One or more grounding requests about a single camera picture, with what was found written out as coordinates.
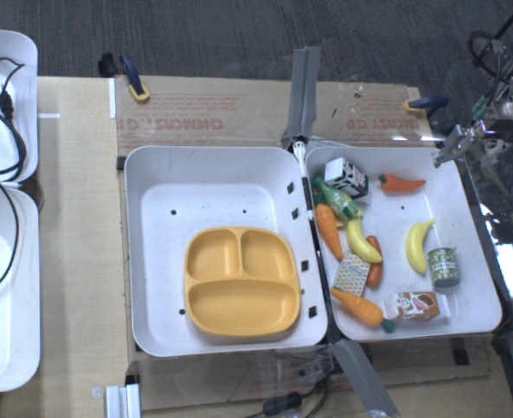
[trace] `white bin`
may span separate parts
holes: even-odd
[[[358,341],[474,334],[493,330],[502,317],[500,302],[481,248],[462,181],[453,162],[433,164],[427,147],[366,148],[322,146],[308,153],[309,179],[324,172],[334,158],[347,158],[370,177],[369,204],[361,204],[363,229],[381,243],[384,275],[363,296],[382,305],[397,291],[434,291],[429,273],[407,262],[405,239],[417,221],[435,224],[424,242],[456,250],[462,280],[447,295],[450,317],[432,322],[399,323],[392,334],[363,324],[337,300],[334,321]],[[426,179],[419,191],[393,195],[380,189],[378,175]],[[219,353],[236,350],[304,347],[318,343],[327,329],[322,286],[306,214],[299,165],[294,156],[273,147],[150,146],[134,151],[125,164],[130,247],[132,331],[138,345],[155,356]],[[293,219],[293,212],[298,217]],[[185,313],[183,268],[186,246],[201,230],[216,226],[270,229],[291,245],[299,267],[300,317],[287,332],[259,339],[232,339],[204,334]],[[348,248],[340,230],[343,247]],[[338,262],[321,242],[328,283]],[[309,314],[315,308],[316,315]]]
[[[37,167],[37,48],[26,36],[0,30],[0,91],[6,88],[14,107],[14,127],[24,140],[27,154],[21,173],[5,183],[19,219],[19,240],[10,271],[0,283],[0,392],[25,384],[40,360],[39,227],[34,201],[17,189]],[[18,161],[15,141],[0,121],[0,169]],[[0,181],[16,171],[0,175]],[[9,266],[15,239],[15,219],[0,190],[0,278]]]

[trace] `toy banana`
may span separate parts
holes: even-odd
[[[427,270],[427,261],[424,258],[422,242],[424,241],[424,237],[433,223],[434,219],[415,223],[411,226],[411,229],[409,229],[407,234],[407,241],[405,243],[407,259],[409,260],[411,266],[418,273],[425,273]]]
[[[355,254],[370,263],[381,262],[380,253],[362,235],[361,217],[349,220],[345,231],[347,233],[347,243]]]

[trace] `toy carrot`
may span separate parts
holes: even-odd
[[[375,247],[375,250],[381,255],[380,243],[374,235],[368,235],[367,242]],[[371,288],[376,288],[380,284],[381,273],[384,265],[384,260],[378,263],[371,263],[367,275],[367,285]]]
[[[426,183],[426,179],[399,179],[391,173],[383,173],[378,179],[381,182],[380,187],[384,191],[397,193],[412,192]]]
[[[384,312],[372,300],[364,299],[355,294],[346,293],[336,288],[331,288],[332,295],[343,304],[352,314],[369,325],[382,325],[384,330],[391,333],[394,329],[392,320],[384,319]]]
[[[343,251],[341,250],[340,236],[337,232],[334,211],[331,207],[323,203],[318,203],[314,208],[314,216],[316,217],[318,231],[326,241],[327,247],[334,253],[337,260],[342,260]]]

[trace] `yellow plate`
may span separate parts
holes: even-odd
[[[185,298],[192,321],[209,334],[284,331],[300,310],[293,252],[280,235],[265,229],[206,229],[186,249]]]

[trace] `green can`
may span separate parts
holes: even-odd
[[[453,287],[459,283],[456,252],[449,247],[433,249],[428,254],[430,276],[435,287]]]

